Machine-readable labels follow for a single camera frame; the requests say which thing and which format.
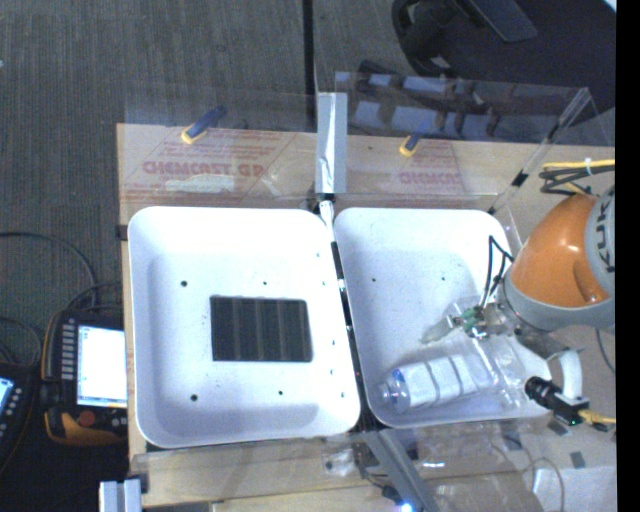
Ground brown cardboard board red print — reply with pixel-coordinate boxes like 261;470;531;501
115;123;616;507

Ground clear plastic bottle white label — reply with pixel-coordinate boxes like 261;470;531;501
376;354;501;415

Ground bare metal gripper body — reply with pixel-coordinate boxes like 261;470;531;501
468;301;524;342

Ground black block with thin wires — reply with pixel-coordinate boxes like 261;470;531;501
352;441;382;474

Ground black cylinder on white bracket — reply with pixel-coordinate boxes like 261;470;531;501
523;349;592;427

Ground black ribbed rectangular panel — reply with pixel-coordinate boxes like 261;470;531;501
209;295;314;364

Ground white plastic tray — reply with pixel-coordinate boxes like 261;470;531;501
126;205;362;449
331;206;552;430

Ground small clear plastic packet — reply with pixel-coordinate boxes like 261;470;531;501
322;448;357;477

